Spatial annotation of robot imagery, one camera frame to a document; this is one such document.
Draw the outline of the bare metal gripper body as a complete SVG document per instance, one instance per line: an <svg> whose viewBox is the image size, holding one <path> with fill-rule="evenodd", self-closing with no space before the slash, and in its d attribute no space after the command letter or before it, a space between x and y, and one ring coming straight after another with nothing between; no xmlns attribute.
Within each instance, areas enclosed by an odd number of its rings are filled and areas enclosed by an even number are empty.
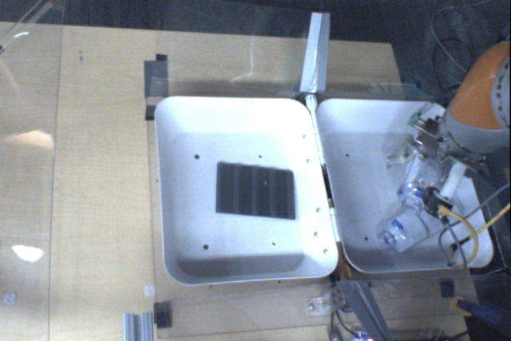
<svg viewBox="0 0 511 341"><path fill-rule="evenodd" d="M484 154L467 149L456 141L447 128L446 114L447 110L442 115L419 117L414 123L416 133L411 141L412 148L424 157L439 161L452 157L473 167L484 159Z"/></svg>

